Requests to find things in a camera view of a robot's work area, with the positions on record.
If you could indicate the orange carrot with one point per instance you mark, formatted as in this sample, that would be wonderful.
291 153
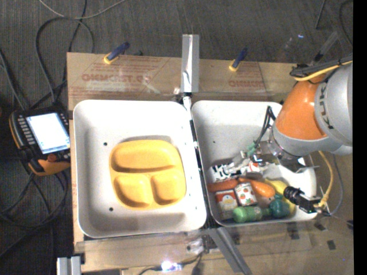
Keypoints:
262 188

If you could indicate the yellow divided plate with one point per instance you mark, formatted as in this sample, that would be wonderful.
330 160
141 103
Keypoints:
147 175

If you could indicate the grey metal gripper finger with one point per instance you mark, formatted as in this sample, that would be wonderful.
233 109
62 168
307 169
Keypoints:
238 168
249 155

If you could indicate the white plastic tray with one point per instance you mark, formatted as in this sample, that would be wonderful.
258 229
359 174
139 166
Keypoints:
229 125
91 165

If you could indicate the brown cardboard board red print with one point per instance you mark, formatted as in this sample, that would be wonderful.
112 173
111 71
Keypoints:
129 79

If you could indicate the green bottle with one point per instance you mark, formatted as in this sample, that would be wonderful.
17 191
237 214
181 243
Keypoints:
246 214

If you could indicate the white can with red print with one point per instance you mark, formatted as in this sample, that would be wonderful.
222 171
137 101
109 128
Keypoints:
246 195

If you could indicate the yellow banana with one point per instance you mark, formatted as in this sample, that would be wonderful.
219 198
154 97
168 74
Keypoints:
279 186

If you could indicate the teal green broccoli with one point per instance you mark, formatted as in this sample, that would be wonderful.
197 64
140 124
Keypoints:
279 208

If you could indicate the orange sausage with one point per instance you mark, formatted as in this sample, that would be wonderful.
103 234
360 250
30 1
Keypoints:
222 185

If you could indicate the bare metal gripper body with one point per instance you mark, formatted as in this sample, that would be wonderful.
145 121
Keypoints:
268 152

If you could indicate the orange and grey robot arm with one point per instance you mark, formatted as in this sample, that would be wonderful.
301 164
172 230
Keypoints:
304 116

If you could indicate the white and red packet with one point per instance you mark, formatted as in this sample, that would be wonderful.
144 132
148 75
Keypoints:
259 167

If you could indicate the black and white carton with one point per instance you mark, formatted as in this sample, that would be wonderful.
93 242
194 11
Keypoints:
219 172

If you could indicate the black cylinder on white bracket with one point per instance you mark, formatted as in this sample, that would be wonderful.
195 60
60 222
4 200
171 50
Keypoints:
298 197

